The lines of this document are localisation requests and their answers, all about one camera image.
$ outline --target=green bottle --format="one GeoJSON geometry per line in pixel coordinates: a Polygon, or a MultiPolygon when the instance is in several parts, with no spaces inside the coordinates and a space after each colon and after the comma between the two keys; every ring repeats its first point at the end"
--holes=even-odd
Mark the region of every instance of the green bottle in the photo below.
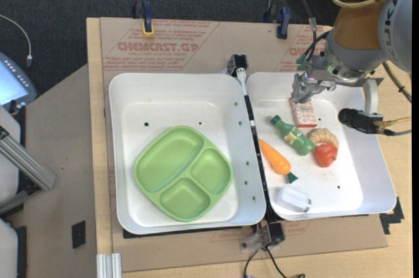
{"type": "Polygon", "coordinates": [[[278,127],[282,137],[296,148],[301,156],[307,155],[314,148],[314,143],[300,129],[292,124],[286,124],[278,115],[274,116],[270,123],[278,127]]]}

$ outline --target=wooden table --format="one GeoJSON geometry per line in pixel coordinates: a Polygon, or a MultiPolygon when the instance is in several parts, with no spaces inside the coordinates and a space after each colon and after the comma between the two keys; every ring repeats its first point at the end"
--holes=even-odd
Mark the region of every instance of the wooden table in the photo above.
{"type": "MultiPolygon", "coordinates": [[[[96,214],[96,241],[98,254],[114,252],[109,199],[109,175],[106,153],[106,125],[103,117],[105,100],[103,94],[103,71],[101,56],[101,27],[99,18],[87,19],[88,70],[90,78],[90,110],[92,123],[92,150],[94,170],[94,199],[96,214]]],[[[235,24],[238,32],[247,30],[248,24],[235,24]]],[[[271,26],[258,27],[266,33],[271,26]]],[[[409,76],[396,70],[407,88],[411,89],[409,76]]],[[[386,74],[379,68],[376,76],[386,79],[379,87],[379,112],[385,119],[400,118],[411,114],[411,106],[397,93],[386,74]]],[[[400,124],[395,130],[403,130],[400,124]]],[[[313,254],[281,258],[278,265],[282,271],[293,276],[305,273],[307,277],[410,277],[412,276],[412,164],[411,135],[380,137],[380,145],[388,164],[397,196],[400,199],[405,219],[401,224],[391,225],[388,247],[372,250],[313,254]]],[[[228,262],[184,268],[168,268],[125,273],[124,277],[241,277],[244,262],[228,262]]],[[[254,260],[248,273],[256,277],[273,277],[276,270],[269,259],[254,260]]]]}

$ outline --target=white tray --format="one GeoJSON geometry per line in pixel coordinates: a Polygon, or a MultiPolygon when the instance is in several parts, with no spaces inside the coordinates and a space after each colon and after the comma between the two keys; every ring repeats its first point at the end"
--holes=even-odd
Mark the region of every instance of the white tray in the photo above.
{"type": "MultiPolygon", "coordinates": [[[[276,114],[293,124],[290,106],[293,73],[255,73],[247,80],[247,89],[259,139],[281,152],[291,163],[291,172],[299,179],[290,184],[312,201],[307,213],[294,213],[275,203],[278,190],[287,178],[277,174],[263,157],[266,184],[273,210],[287,220],[301,220],[391,211],[396,202],[392,180],[375,135],[343,126],[338,113],[343,108],[364,109],[361,88],[338,86],[312,98],[318,128],[328,128],[337,136],[337,160],[320,167],[313,153],[300,156],[280,137],[270,119],[276,114]]],[[[310,128],[302,128],[307,134],[310,128]]]]}
{"type": "Polygon", "coordinates": [[[266,211],[246,104],[238,81],[222,74],[123,73],[109,85],[115,154],[117,215],[133,234],[258,223],[266,211]],[[165,130],[190,126],[230,160],[234,179],[202,218],[180,222],[138,188],[134,162],[165,130]]]}

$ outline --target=toy tomato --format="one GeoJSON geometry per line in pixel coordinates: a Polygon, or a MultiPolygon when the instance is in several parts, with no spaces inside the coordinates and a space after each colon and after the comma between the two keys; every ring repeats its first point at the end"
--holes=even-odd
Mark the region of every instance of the toy tomato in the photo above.
{"type": "Polygon", "coordinates": [[[322,167],[330,166],[336,160],[337,154],[338,148],[334,145],[319,145],[314,150],[314,157],[322,167]]]}

